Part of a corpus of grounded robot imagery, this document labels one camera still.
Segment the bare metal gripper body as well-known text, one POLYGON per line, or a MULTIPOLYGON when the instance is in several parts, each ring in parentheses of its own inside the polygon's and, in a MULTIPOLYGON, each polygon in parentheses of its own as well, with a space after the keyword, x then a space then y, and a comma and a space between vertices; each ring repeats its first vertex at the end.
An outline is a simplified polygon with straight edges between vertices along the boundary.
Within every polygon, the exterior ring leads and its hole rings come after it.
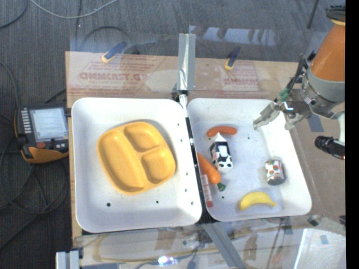
POLYGON ((294 83, 290 82, 280 92, 280 102, 282 103, 281 110, 292 119, 309 118, 313 114, 334 119, 337 115, 333 111, 336 103, 322 97, 307 79, 303 79, 298 88, 295 88, 294 83))

